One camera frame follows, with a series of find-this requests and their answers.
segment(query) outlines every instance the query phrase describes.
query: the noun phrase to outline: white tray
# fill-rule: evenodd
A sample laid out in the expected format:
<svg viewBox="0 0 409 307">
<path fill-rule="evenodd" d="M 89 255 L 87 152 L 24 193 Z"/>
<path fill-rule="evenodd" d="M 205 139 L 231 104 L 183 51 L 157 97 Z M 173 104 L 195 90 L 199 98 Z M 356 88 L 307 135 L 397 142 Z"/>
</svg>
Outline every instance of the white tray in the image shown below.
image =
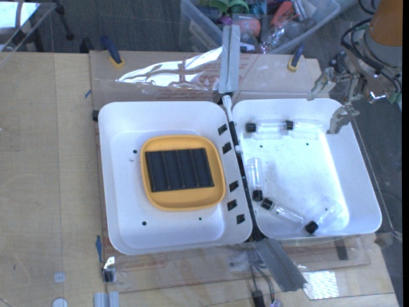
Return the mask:
<svg viewBox="0 0 409 307">
<path fill-rule="evenodd" d="M 243 159 L 259 157 L 265 169 L 265 196 L 301 211 L 306 217 L 320 203 L 335 199 L 343 206 L 339 219 L 317 236 L 376 231 L 382 216 L 357 139 L 351 125 L 339 134 L 323 133 L 318 140 L 245 138 L 245 123 L 257 118 L 310 118 L 329 121 L 340 104 L 330 99 L 244 100 L 233 108 Z M 235 244 L 249 238 L 252 221 L 241 182 L 226 114 L 211 102 L 114 102 L 98 115 L 108 233 L 112 245 L 128 255 Z M 155 208 L 141 179 L 139 150 L 152 137 L 197 134 L 217 147 L 224 168 L 226 195 L 216 206 L 185 212 Z M 229 184 L 238 181 L 232 192 Z M 236 207 L 228 210 L 235 200 Z M 287 227 L 258 209 L 259 229 L 270 238 L 294 239 L 310 235 Z"/>
</svg>

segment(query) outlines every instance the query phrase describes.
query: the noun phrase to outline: transparent bottle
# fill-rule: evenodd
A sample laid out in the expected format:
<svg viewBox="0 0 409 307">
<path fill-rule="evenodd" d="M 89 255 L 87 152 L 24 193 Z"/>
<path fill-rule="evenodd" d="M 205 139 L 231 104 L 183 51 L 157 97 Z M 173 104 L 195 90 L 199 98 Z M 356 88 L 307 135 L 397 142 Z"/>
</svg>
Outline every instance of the transparent bottle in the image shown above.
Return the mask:
<svg viewBox="0 0 409 307">
<path fill-rule="evenodd" d="M 320 233 L 337 221 L 341 217 L 343 210 L 344 209 L 339 202 L 331 201 L 329 207 L 325 207 L 322 213 L 315 216 L 312 221 L 306 224 L 305 230 L 310 234 L 316 232 Z"/>
<path fill-rule="evenodd" d="M 296 119 L 288 133 L 295 139 L 318 139 L 323 132 L 324 124 L 319 120 Z"/>
<path fill-rule="evenodd" d="M 293 122 L 286 120 L 257 120 L 245 125 L 245 131 L 254 139 L 281 139 L 292 128 Z"/>
<path fill-rule="evenodd" d="M 263 200 L 264 175 L 260 158 L 250 158 L 247 161 L 248 185 L 254 201 Z"/>
<path fill-rule="evenodd" d="M 287 206 L 278 204 L 268 198 L 263 199 L 261 207 L 269 210 L 273 215 L 285 221 L 291 222 L 296 227 L 301 227 L 304 224 L 305 217 L 303 215 Z"/>
</svg>

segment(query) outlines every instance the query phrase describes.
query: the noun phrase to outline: table surface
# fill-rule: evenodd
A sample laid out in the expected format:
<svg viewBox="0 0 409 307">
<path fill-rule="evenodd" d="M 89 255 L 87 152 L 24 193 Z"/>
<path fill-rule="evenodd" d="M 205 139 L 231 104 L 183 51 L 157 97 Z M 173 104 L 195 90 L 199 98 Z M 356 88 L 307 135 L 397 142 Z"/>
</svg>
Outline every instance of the table surface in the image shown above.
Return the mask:
<svg viewBox="0 0 409 307">
<path fill-rule="evenodd" d="M 318 63 L 305 62 L 316 78 Z M 0 69 L 0 306 L 51 306 L 58 297 L 92 306 L 95 293 L 108 291 L 95 247 L 103 217 L 90 89 L 87 54 L 18 52 Z M 399 306 L 375 238 L 360 238 L 370 263 L 334 271 L 342 298 L 310 300 L 303 290 L 276 298 L 284 306 Z M 239 279 L 127 292 L 120 306 L 253 306 L 251 287 Z"/>
</svg>

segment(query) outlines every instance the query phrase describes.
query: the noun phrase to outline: gray floor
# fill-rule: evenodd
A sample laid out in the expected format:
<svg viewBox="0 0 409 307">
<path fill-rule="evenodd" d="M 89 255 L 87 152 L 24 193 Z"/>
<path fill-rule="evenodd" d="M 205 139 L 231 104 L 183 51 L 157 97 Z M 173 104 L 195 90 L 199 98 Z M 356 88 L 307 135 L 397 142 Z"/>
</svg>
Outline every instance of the gray floor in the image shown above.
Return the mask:
<svg viewBox="0 0 409 307">
<path fill-rule="evenodd" d="M 51 2 L 51 0 L 31 0 Z M 53 39 L 43 38 L 46 51 L 79 52 L 88 37 L 102 49 L 100 37 L 108 35 L 119 50 L 177 51 L 180 0 L 60 0 L 75 37 L 65 38 L 56 13 L 52 15 Z M 356 4 L 305 41 L 304 56 L 317 58 L 322 69 L 340 50 L 340 37 L 352 24 L 368 18 Z M 402 114 L 395 103 L 373 105 L 358 101 L 356 122 L 375 174 L 375 191 L 383 211 L 379 244 L 387 261 L 397 298 L 403 305 L 402 227 Z"/>
</svg>

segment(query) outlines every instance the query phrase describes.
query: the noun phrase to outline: blue and yellow clamp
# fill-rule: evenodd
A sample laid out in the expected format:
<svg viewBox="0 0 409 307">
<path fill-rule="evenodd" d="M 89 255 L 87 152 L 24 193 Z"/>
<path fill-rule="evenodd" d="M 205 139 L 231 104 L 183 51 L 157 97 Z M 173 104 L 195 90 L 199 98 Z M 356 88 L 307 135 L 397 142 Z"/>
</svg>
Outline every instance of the blue and yellow clamp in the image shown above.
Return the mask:
<svg viewBox="0 0 409 307">
<path fill-rule="evenodd" d="M 301 42 L 294 56 L 292 56 L 288 62 L 287 69 L 290 72 L 295 72 L 297 70 L 303 50 L 304 50 L 304 43 Z"/>
<path fill-rule="evenodd" d="M 103 35 L 101 36 L 101 43 L 102 46 L 109 51 L 109 61 L 112 65 L 115 68 L 121 68 L 125 64 L 125 61 L 120 56 L 114 42 L 112 42 L 108 36 Z"/>
</svg>

